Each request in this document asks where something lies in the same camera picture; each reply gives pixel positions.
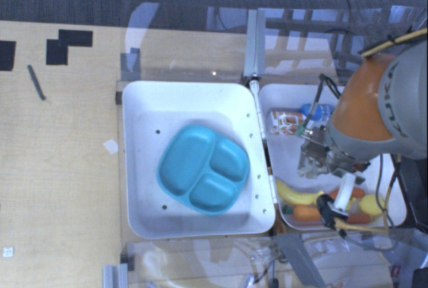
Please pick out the black cylinder on white bracket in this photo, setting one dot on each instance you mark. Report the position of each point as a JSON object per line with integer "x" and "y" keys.
{"x": 344, "y": 191}

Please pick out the yellow lemon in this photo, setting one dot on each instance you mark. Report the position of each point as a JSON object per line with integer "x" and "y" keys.
{"x": 369, "y": 204}

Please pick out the white and orange carton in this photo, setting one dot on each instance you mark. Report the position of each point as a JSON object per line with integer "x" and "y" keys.
{"x": 284, "y": 123}

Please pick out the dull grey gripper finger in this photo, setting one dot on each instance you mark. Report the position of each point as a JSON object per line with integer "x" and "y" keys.
{"x": 320, "y": 168}
{"x": 305, "y": 164}

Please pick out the orange sausage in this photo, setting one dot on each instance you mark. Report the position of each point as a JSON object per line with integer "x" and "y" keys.
{"x": 358, "y": 192}
{"x": 359, "y": 218}

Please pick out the orange carrot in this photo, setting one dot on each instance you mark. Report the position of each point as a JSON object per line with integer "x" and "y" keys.
{"x": 306, "y": 212}

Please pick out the white plastic tray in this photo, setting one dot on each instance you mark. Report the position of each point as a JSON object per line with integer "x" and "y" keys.
{"x": 287, "y": 156}
{"x": 147, "y": 159}

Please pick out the clear bottle with blue label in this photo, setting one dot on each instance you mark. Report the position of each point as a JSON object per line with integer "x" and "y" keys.
{"x": 322, "y": 111}

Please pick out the yellow banana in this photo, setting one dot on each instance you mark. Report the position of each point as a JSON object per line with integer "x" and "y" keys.
{"x": 294, "y": 194}

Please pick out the dark grey stick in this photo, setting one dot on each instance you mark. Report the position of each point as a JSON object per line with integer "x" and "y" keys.
{"x": 36, "y": 82}

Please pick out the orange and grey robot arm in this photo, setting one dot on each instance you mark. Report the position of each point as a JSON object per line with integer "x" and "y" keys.
{"x": 364, "y": 103}

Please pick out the thin black and white rod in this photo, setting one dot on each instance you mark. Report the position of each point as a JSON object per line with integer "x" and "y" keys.
{"x": 258, "y": 103}

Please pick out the blue divided plate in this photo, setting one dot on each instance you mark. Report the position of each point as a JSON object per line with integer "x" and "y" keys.
{"x": 187, "y": 159}

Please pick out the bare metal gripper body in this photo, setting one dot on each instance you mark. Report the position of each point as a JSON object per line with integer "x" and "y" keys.
{"x": 317, "y": 143}

